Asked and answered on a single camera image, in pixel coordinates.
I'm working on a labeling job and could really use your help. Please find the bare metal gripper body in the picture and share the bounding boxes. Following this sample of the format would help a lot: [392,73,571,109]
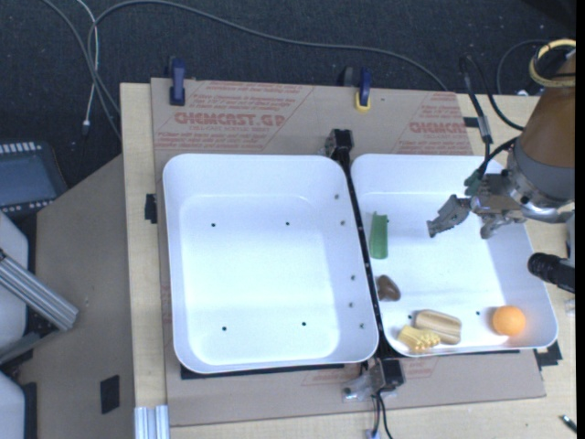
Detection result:
[469,173,564,224]

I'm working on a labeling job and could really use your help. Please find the white plastic tray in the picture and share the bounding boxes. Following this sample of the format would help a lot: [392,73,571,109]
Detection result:
[349,153,560,359]
[161,153,381,376]

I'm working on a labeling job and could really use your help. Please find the green toy pea pod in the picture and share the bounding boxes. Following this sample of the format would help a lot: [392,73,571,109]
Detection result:
[368,210,390,261]

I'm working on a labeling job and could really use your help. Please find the thin black rod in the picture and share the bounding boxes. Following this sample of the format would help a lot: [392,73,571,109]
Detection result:
[338,152,390,361]

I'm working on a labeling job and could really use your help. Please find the brown toy food lump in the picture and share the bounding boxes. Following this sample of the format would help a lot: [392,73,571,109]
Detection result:
[375,273,402,303]

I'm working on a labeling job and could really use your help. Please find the orange ball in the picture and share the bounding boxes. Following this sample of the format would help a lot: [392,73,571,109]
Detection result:
[491,305,527,337]

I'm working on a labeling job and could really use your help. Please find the tan toy bread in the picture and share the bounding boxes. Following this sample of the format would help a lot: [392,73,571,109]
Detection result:
[412,308,463,347]

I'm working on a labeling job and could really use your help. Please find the yellow toy corn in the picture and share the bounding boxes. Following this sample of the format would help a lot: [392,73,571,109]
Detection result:
[396,324,441,356]

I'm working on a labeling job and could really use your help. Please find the brown cardboard board red print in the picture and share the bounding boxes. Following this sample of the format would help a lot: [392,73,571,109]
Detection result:
[150,77,548,427]

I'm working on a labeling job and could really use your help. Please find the black cylinder on white bracket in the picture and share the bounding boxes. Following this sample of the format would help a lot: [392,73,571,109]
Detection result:
[526,209,576,294]

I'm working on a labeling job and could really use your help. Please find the black block with wires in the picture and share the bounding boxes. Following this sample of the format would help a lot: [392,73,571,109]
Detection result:
[342,357,407,402]
[325,127,356,160]

